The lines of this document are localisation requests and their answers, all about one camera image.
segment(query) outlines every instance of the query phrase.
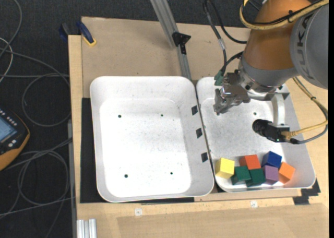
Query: green block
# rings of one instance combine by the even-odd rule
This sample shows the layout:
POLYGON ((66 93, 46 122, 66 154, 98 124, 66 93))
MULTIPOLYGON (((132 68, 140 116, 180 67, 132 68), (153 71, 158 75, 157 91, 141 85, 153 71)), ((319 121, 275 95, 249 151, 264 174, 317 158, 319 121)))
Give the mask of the green block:
POLYGON ((259 186, 266 182, 266 177, 262 169, 252 169, 249 173, 252 179, 246 182, 247 187, 259 186))
POLYGON ((250 175, 247 166, 236 166, 234 168, 234 175, 231 177, 232 184, 239 185, 246 183, 251 179, 250 175))

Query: black clamp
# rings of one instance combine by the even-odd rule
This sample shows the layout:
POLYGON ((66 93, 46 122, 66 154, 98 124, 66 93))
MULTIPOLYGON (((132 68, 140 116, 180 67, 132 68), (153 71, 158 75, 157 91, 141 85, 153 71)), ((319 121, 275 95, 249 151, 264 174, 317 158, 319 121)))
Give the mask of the black clamp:
POLYGON ((182 54, 187 54, 186 52, 186 46, 185 44, 188 42, 188 40, 191 38, 191 36, 182 34, 179 32, 174 32, 172 34, 175 46, 178 47, 180 45, 181 53, 182 54))

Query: metal pole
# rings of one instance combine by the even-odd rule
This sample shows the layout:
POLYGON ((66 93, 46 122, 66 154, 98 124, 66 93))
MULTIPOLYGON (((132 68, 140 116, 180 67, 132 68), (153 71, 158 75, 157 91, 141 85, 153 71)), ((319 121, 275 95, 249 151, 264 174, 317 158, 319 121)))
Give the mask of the metal pole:
MULTIPOLYGON (((171 12, 171 9, 169 7, 167 0, 151 0, 152 6, 154 8, 154 11, 157 14, 158 20, 160 21, 160 24, 162 26, 163 31, 165 32, 165 35, 167 37, 167 40, 171 47, 175 47, 175 43, 173 40, 173 33, 178 32, 173 14, 171 12)), ((180 62, 180 68, 182 72, 182 76, 192 79, 188 64, 187 55, 183 54, 181 52, 180 45, 177 46, 177 55, 178 60, 180 62)))

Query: block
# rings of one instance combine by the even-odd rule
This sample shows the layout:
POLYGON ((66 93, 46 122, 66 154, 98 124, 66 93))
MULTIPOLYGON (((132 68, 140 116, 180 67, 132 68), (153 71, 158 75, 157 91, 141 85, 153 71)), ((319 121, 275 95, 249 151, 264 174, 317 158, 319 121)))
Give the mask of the block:
POLYGON ((234 161, 226 158, 220 158, 216 162, 214 172, 216 176, 229 179, 234 174, 234 161))
POLYGON ((247 166, 249 170, 260 169, 261 164, 256 154, 250 154, 239 159, 240 166, 247 166))
POLYGON ((264 165, 262 169, 266 177, 266 184, 272 185, 278 181, 278 168, 264 165))
POLYGON ((252 186, 259 186, 262 183, 266 182, 266 177, 265 174, 262 170, 262 168, 259 169, 251 169, 249 171, 251 180, 246 182, 247 187, 252 187, 252 186))
POLYGON ((263 156, 261 166, 270 165, 279 169, 281 162, 282 157, 279 154, 269 151, 263 156))
POLYGON ((279 181, 281 183, 287 183, 290 179, 292 179, 295 170, 296 169, 293 166, 282 162, 281 167, 278 171, 279 181))
POLYGON ((236 166, 234 168, 234 175, 231 177, 232 184, 244 184, 251 179, 250 175, 247 166, 236 166))

